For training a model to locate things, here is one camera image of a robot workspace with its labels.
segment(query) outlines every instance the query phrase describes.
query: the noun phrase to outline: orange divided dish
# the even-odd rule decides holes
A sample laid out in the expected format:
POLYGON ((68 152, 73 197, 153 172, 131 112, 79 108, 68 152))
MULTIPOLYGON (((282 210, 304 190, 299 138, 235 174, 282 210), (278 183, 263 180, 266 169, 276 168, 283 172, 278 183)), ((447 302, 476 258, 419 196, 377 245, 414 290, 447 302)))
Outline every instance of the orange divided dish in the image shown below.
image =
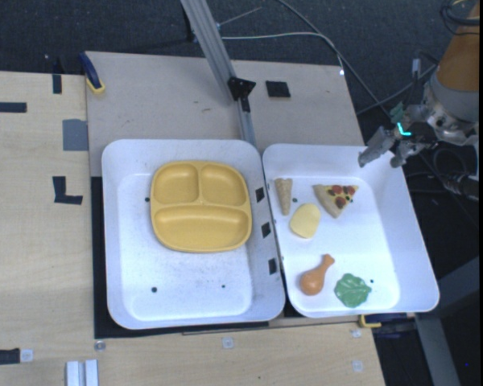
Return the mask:
POLYGON ((151 220, 159 241, 174 250, 223 252, 252 230, 250 198, 239 171, 219 162, 170 162, 154 174, 151 220))

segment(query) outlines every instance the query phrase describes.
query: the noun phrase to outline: black square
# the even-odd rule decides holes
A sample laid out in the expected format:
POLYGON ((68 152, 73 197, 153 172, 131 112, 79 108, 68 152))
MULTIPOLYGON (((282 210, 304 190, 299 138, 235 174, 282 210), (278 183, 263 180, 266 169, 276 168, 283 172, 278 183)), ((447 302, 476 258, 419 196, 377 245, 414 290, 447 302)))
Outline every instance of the black square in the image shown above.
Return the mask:
POLYGON ((266 81, 266 91, 269 97, 291 97, 286 81, 266 81))

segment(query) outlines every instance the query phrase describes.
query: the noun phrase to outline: yellow toy potato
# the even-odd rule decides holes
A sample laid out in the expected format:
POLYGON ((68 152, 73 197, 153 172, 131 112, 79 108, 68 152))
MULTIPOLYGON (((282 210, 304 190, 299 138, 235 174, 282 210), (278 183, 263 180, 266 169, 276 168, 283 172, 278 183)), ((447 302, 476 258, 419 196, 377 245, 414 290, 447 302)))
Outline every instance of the yellow toy potato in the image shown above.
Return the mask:
POLYGON ((305 239, 312 238, 320 223, 320 210, 314 203, 305 203, 297 208, 290 219, 290 229, 305 239))

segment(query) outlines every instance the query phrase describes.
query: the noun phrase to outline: pizza slice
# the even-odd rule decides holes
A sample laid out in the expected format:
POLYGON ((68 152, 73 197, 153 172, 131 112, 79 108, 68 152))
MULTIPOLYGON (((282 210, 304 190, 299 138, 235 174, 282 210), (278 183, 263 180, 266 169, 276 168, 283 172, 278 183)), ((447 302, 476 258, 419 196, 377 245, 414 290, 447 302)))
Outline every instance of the pizza slice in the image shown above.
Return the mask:
POLYGON ((313 186, 315 196, 322 207, 335 219, 353 202, 358 186, 340 184, 316 184, 313 186))

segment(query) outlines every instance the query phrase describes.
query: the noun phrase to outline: blue and yellow clamp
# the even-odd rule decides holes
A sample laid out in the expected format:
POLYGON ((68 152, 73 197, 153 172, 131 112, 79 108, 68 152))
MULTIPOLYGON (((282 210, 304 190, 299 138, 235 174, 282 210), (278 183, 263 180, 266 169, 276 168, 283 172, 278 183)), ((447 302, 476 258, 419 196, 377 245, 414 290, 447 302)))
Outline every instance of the blue and yellow clamp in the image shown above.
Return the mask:
POLYGON ((93 92, 93 94, 100 94, 104 92, 105 85, 102 83, 102 80, 98 77, 97 70, 91 63, 89 57, 84 53, 79 53, 79 60, 84 68, 84 72, 86 74, 86 84, 88 85, 89 89, 93 92))

